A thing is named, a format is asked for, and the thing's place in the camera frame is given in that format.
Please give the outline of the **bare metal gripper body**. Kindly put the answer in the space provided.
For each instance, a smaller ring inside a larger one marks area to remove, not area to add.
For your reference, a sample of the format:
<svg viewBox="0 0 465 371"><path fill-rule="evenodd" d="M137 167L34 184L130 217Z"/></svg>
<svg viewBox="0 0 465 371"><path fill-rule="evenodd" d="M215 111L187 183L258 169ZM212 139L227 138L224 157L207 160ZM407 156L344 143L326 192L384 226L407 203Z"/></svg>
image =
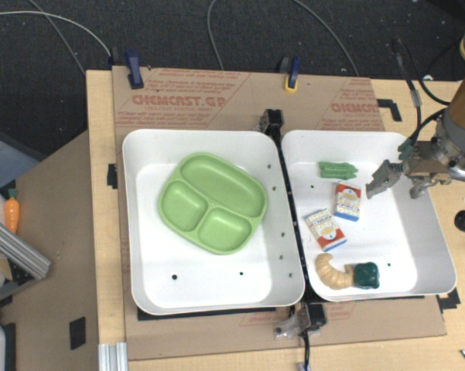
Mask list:
<svg viewBox="0 0 465 371"><path fill-rule="evenodd" d="M417 141L402 146L401 161L402 172L416 183L465 182L465 153L451 141Z"/></svg>

